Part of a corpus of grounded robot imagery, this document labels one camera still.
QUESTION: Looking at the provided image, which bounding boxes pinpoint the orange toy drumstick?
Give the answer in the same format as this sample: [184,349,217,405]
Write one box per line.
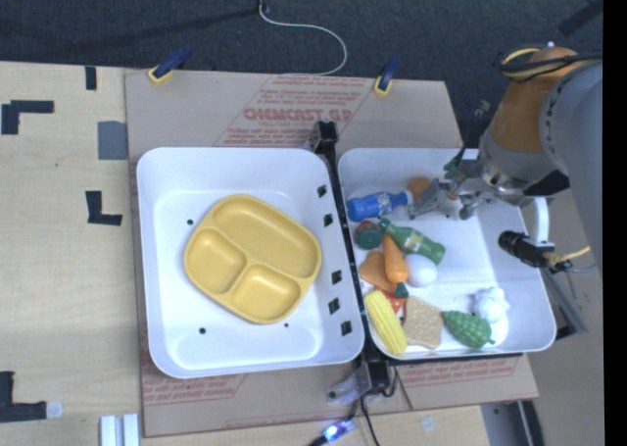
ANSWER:
[406,175,436,201]

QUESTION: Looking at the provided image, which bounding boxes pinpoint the yellow toy corn cob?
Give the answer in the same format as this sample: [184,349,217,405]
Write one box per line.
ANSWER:
[362,288,410,357]

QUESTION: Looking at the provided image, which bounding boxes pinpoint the black cylinder on white bracket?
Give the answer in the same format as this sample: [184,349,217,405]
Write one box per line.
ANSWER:
[498,195,557,270]

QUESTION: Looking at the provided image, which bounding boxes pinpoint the green toy grapes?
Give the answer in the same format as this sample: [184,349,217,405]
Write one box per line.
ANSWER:
[440,309,497,350]

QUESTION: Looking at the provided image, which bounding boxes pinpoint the tan toy bread slice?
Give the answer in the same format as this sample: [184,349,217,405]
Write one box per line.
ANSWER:
[402,295,445,352]

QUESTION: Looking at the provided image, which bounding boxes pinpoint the red and green toy strawberry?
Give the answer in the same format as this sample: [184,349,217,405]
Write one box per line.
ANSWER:
[353,220,386,251]

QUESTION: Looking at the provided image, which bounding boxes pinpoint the blue toy bottle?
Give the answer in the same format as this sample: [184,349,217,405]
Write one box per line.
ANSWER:
[345,189,415,223]

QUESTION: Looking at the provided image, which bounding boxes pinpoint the yellow divided plate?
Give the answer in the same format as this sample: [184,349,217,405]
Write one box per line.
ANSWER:
[182,193,324,325]

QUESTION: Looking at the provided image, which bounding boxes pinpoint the orange toy slice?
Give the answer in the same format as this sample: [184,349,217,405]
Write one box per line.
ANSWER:
[358,250,399,295]

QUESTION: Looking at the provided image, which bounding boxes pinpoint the orange toy carrot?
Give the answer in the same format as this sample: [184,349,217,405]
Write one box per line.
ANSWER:
[381,233,410,285]

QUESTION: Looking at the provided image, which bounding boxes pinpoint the brown cardboard board, red print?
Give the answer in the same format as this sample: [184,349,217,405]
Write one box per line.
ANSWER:
[123,69,541,438]

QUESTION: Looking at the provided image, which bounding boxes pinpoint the thin black rod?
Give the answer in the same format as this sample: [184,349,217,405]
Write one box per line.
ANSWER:
[320,139,386,367]

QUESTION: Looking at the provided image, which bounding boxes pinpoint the white toy cauliflower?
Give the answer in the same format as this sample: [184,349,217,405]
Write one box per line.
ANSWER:
[470,285,511,325]

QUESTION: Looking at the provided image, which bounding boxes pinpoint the green toy bottle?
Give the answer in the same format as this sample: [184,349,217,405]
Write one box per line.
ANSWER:
[378,217,448,267]

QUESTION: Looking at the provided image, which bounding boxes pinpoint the red toy pepper, green stem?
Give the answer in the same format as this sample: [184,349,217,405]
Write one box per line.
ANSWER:
[377,281,411,323]

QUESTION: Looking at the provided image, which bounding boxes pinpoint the white plastic tray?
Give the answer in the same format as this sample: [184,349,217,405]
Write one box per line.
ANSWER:
[135,146,366,380]
[336,147,558,362]

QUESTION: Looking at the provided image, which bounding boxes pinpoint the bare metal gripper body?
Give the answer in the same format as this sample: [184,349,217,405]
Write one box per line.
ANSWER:
[442,159,533,209]

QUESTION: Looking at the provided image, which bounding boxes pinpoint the white toy egg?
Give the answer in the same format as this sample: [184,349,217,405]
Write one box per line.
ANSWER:
[405,253,439,288]

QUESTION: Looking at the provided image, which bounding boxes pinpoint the black block with thin wires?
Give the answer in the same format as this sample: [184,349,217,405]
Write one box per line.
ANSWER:
[312,120,341,157]
[362,354,399,397]

